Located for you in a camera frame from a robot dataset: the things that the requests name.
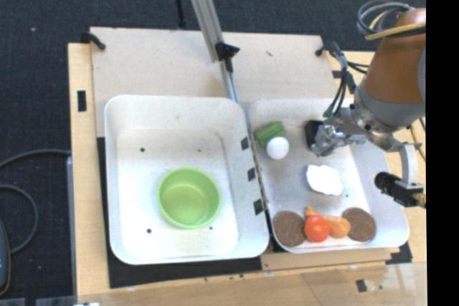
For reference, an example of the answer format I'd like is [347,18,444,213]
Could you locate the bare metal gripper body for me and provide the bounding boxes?
[311,106,404,158]

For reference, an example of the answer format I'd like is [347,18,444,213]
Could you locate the white flat irregular piece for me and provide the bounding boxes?
[306,164,344,196]

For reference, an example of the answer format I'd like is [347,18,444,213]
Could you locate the white ball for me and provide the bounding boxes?
[265,135,290,160]

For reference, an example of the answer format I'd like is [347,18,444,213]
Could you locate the white plastic tray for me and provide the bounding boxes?
[245,97,410,254]
[103,95,270,265]

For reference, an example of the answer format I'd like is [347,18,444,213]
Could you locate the green ribbed toy vegetable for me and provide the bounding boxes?
[253,121,287,147]

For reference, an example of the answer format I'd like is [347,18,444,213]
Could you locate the brown round biscuit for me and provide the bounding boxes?
[342,207,377,242]
[272,211,307,247]

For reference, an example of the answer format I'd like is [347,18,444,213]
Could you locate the red tomato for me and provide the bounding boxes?
[303,215,331,243]

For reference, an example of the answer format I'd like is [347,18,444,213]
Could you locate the green bowl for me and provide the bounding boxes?
[156,167,222,229]

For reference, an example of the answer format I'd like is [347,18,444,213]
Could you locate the pale flat board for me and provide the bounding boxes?
[88,27,399,272]

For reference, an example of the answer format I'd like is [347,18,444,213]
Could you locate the black cylinder on white bracket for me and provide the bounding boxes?
[374,141,427,209]

